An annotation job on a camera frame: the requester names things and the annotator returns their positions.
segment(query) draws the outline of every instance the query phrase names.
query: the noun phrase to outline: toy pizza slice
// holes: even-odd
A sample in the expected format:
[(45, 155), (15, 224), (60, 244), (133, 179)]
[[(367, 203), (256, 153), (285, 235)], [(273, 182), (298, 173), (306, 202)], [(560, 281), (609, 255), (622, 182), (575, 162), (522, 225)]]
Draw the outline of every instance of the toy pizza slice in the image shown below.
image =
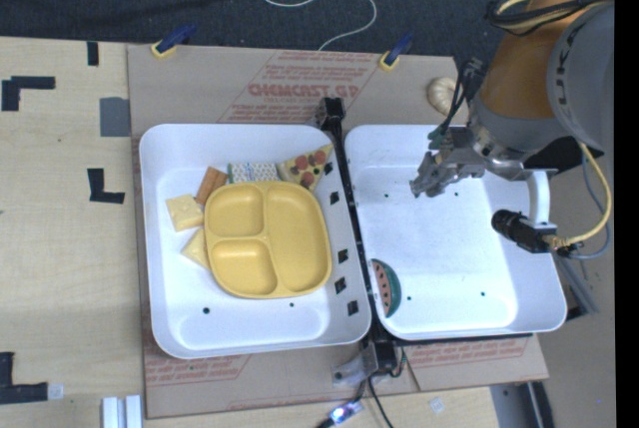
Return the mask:
[(293, 182), (313, 192), (321, 175), (323, 175), (326, 159), (331, 150), (332, 145), (326, 145), (312, 152), (293, 157), (278, 164), (278, 174), (285, 182)]

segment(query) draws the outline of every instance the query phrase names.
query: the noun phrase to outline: blue clamp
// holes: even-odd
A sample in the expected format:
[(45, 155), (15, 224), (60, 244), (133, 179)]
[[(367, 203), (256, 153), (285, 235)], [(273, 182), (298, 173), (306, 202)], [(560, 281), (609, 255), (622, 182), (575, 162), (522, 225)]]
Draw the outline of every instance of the blue clamp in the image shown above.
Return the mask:
[(188, 43), (191, 37), (195, 34), (197, 27), (194, 24), (187, 24), (178, 27), (168, 36), (158, 43), (151, 46), (151, 52), (158, 59), (163, 59), (176, 51), (176, 45), (183, 45)]
[(379, 59), (379, 67), (384, 72), (391, 71), (399, 61), (399, 54), (405, 54), (412, 46), (412, 33), (404, 34), (395, 46)]

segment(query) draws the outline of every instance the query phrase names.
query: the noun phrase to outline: yellow plate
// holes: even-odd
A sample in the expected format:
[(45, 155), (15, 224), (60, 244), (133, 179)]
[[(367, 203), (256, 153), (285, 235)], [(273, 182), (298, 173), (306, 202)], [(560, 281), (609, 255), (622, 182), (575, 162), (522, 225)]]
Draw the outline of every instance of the yellow plate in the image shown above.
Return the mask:
[(328, 233), (318, 200), (289, 182), (245, 182), (215, 190), (205, 207), (211, 271), (233, 295), (310, 293), (330, 276)]

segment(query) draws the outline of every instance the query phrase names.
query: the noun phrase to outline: cardboard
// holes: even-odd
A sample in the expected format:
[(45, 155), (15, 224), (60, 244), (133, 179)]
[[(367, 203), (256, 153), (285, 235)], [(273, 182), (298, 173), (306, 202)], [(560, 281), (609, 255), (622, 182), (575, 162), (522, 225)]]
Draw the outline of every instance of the cardboard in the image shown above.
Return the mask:
[[(163, 123), (305, 123), (323, 97), (340, 97), (344, 130), (363, 124), (438, 124), (426, 87), (456, 77), (451, 58), (402, 56), (391, 72), (375, 54), (180, 46), (166, 59), (127, 48), (148, 418), (344, 400), (332, 369), (358, 344), (181, 360), (160, 350), (150, 327), (138, 145)], [(453, 120), (465, 123), (465, 107)], [(378, 394), (433, 391), (547, 377), (536, 336), (405, 348), (408, 370)]]

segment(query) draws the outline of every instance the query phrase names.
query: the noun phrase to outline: toy watermelon slice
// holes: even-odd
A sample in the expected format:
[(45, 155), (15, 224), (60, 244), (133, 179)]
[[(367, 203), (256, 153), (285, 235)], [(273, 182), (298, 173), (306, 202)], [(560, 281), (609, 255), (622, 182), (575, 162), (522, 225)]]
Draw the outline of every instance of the toy watermelon slice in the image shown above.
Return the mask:
[(379, 289), (381, 305), (386, 318), (390, 318), (399, 309), (401, 303), (401, 285), (394, 270), (379, 259), (372, 259), (372, 270)]

